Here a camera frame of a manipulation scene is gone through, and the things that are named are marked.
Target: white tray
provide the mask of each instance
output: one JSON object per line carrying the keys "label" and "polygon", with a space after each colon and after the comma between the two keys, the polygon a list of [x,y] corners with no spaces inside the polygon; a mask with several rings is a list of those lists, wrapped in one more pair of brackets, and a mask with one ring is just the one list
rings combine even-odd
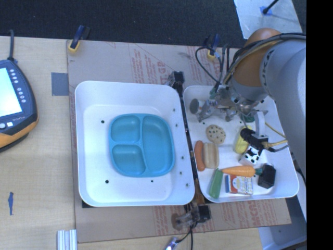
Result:
{"label": "white tray", "polygon": [[[159,177],[128,177],[112,166],[108,129],[122,114],[154,114],[170,126],[175,164]],[[166,85],[85,81],[75,89],[79,192],[95,207],[185,205],[194,196],[187,138],[177,91]]]}
{"label": "white tray", "polygon": [[[202,122],[198,122],[196,115],[192,114],[189,110],[189,105],[192,99],[196,98],[205,101],[209,98],[209,92],[212,86],[189,86],[184,91],[184,103],[186,107],[186,117],[188,121],[189,134],[191,137],[192,146],[198,140],[204,143],[210,143],[206,137],[206,128],[211,124],[216,124],[222,127],[226,133],[226,138],[223,144],[219,146],[219,168],[226,168],[240,165],[238,159],[239,154],[234,152],[235,142],[238,138],[239,131],[243,125],[238,116],[230,122],[225,121],[219,116],[211,116],[204,119]],[[270,124],[274,129],[283,133],[274,101],[267,97],[264,103],[260,104],[256,109],[268,110],[265,115],[265,121]],[[252,130],[255,130],[255,124],[250,123],[249,126]],[[283,140],[280,135],[266,127],[265,134],[268,135],[269,142],[278,142]],[[271,153],[264,150],[261,154],[261,159],[255,168],[260,167],[263,163],[270,163],[276,169],[275,184],[273,187],[266,189],[258,186],[258,176],[252,177],[253,183],[253,194],[229,194],[225,191],[225,175],[223,175],[222,187],[219,198],[214,198],[209,195],[210,182],[213,176],[214,169],[205,169],[204,171],[198,171],[198,180],[200,189],[203,195],[210,201],[215,203],[223,202],[235,202],[235,201],[246,201],[246,200],[259,200],[259,199],[270,199],[270,198],[285,198],[295,196],[299,189],[299,182],[297,174],[293,165],[293,161],[290,155],[289,148],[282,151]]]}

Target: cardboard sheet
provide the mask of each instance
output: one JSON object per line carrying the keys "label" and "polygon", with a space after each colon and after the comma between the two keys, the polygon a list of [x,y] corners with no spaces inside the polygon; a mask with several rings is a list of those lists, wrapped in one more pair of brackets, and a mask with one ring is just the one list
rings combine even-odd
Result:
{"label": "cardboard sheet", "polygon": [[[187,229],[179,231],[173,228],[171,221],[174,214],[185,213],[183,206],[95,208],[82,203],[78,191],[74,91],[80,82],[86,80],[165,84],[172,71],[184,73],[184,88],[213,85],[213,80],[195,59],[197,48],[81,41],[76,52],[67,50],[75,220],[79,243],[187,233]],[[230,62],[235,51],[230,50]],[[198,57],[208,71],[215,72],[213,76],[217,78],[218,61],[207,59],[206,50],[199,51]],[[194,233],[291,223],[285,199],[209,204],[209,207],[212,218],[197,225]]]}

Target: orange carrot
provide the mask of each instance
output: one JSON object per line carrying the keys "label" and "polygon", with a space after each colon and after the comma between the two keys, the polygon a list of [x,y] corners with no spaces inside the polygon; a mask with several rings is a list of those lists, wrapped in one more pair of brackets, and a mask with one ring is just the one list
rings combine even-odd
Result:
{"label": "orange carrot", "polygon": [[194,146],[194,157],[197,163],[197,169],[199,171],[204,171],[206,168],[203,160],[202,160],[202,149],[203,149],[203,141],[197,141],[196,145]]}
{"label": "orange carrot", "polygon": [[225,174],[231,174],[236,176],[252,177],[256,170],[252,166],[234,166],[221,169]]}

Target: wooden table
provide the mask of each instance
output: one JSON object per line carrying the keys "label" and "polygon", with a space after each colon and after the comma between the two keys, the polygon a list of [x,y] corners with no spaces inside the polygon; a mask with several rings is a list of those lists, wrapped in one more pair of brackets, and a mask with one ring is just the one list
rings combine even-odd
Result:
{"label": "wooden table", "polygon": [[[10,37],[0,36],[0,60]],[[58,230],[75,229],[68,96],[52,96],[52,72],[68,73],[66,40],[15,37],[14,58],[29,79],[40,120],[0,153],[0,249],[57,249]],[[8,198],[14,193],[10,215]],[[78,244],[78,249],[164,249],[170,236]],[[177,250],[190,249],[190,236]],[[194,234],[194,249],[262,249],[257,228]]]}

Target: blue plate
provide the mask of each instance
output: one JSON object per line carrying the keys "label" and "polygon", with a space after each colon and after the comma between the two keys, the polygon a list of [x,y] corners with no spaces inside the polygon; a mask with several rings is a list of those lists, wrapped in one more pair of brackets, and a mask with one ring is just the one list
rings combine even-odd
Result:
{"label": "blue plate", "polygon": [[110,124],[109,145],[113,166],[125,176],[161,176],[175,163],[170,127],[156,115],[117,116]]}

